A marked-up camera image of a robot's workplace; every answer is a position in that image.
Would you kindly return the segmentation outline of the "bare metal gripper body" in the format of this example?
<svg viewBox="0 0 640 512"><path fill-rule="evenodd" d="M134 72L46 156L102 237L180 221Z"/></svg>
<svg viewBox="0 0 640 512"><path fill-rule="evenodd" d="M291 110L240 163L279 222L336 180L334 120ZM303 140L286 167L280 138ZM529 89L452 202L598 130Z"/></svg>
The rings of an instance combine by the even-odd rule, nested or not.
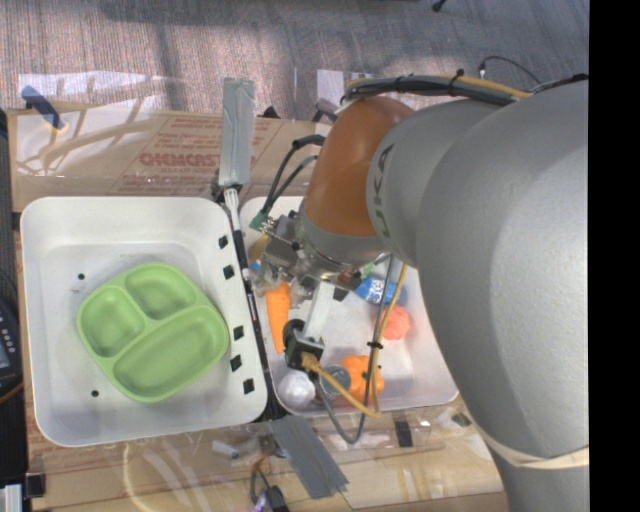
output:
<svg viewBox="0 0 640 512"><path fill-rule="evenodd" d="M308 239L297 216L270 218L262 226L267 241L261 252L260 268L269 268L274 276L274 289L281 282L289 285L294 278L313 277L316 287L321 282L356 289L362 282L357 266L340 263L321 253Z"/></svg>

